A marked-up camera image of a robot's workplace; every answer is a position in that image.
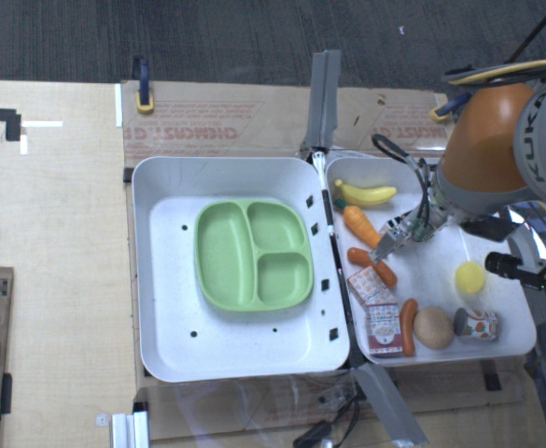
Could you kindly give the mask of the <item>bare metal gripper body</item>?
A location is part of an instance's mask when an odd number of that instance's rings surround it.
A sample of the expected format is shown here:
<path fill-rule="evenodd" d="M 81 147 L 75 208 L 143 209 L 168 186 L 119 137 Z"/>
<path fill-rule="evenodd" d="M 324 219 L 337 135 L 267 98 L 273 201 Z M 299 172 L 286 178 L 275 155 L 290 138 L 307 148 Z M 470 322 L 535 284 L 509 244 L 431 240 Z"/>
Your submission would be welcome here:
<path fill-rule="evenodd" d="M 455 216 L 455 207 L 428 199 L 402 216 L 401 227 L 407 241 L 425 242 Z"/>

